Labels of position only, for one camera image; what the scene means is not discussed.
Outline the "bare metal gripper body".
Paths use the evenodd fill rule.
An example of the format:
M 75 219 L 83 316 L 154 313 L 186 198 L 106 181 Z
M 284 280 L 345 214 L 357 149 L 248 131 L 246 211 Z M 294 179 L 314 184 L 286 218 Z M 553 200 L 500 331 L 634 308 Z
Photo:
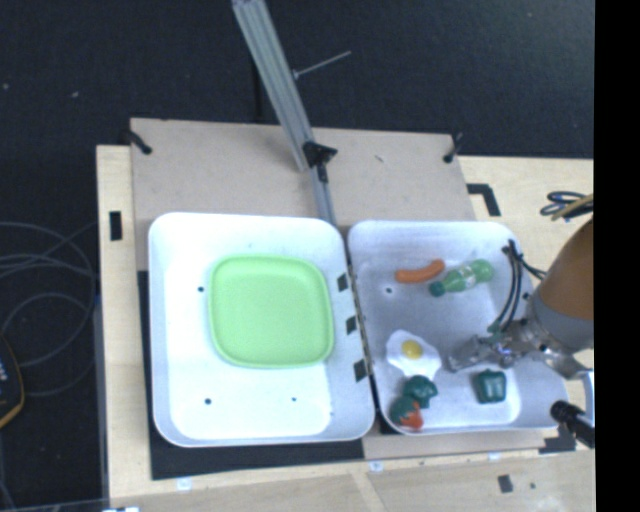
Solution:
M 513 322 L 490 338 L 502 366 L 520 359 L 541 362 L 567 380 L 577 380 L 593 369 L 578 361 L 576 354 L 593 348 L 593 322 L 541 320 Z

